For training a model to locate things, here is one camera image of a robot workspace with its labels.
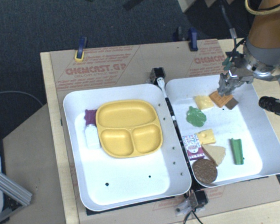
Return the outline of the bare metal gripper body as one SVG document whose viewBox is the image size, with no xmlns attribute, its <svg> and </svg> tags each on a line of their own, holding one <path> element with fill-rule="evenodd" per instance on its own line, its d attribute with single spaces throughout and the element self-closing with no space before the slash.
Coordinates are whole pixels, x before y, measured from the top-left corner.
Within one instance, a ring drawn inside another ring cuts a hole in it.
<svg viewBox="0 0 280 224">
<path fill-rule="evenodd" d="M 245 61 L 240 64 L 231 62 L 227 65 L 229 86 L 251 84 L 253 79 L 272 81 L 278 65 L 266 65 L 261 61 Z"/>
</svg>

